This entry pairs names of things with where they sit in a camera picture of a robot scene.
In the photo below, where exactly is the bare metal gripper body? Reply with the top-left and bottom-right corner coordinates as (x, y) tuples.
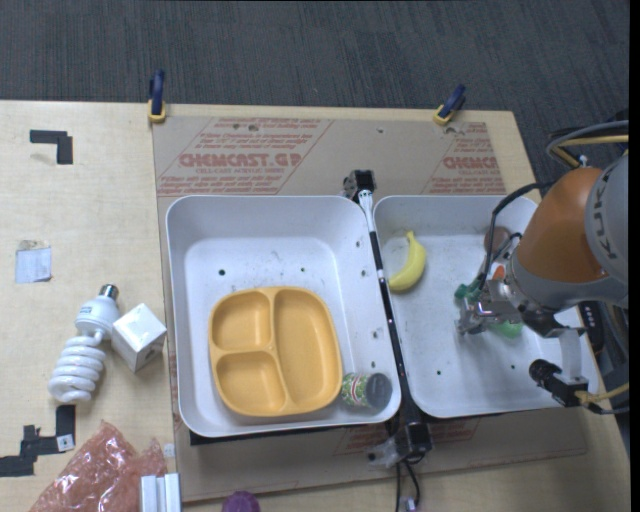
(475, 278), (525, 326)

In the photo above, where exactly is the white plastic tray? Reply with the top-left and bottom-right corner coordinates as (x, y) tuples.
(372, 194), (602, 419)
(164, 194), (403, 439)

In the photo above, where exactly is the brown round toy food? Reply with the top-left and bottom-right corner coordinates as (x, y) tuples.
(483, 225), (512, 252)

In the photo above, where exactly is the yellow banana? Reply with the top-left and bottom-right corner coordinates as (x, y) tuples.
(387, 229), (428, 294)

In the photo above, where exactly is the thin black and white rod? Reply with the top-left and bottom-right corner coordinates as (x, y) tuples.
(357, 189), (426, 427)

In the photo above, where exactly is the green and white can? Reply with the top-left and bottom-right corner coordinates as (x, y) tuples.
(340, 371), (394, 411)

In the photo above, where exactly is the yellow divided plate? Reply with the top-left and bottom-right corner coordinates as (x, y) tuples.
(207, 285), (345, 418)

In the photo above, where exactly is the brown cardboard board red print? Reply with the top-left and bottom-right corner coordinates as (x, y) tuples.
(151, 103), (589, 503)

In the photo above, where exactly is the purple round object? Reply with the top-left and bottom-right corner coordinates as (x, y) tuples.
(221, 490), (262, 512)

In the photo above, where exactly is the white cube box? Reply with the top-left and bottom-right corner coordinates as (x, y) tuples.
(110, 302), (169, 374)

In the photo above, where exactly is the white spiral light bulb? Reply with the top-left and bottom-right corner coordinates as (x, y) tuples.
(47, 283), (123, 406)

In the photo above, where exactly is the pink bubble wrap bag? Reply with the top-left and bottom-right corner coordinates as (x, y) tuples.
(28, 419), (169, 512)

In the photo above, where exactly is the black cylinder on white bracket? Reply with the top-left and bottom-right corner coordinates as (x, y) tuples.
(528, 327), (592, 409)

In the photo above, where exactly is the black block with thin wires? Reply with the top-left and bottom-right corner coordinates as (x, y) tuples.
(343, 169), (377, 199)
(397, 422), (434, 457)

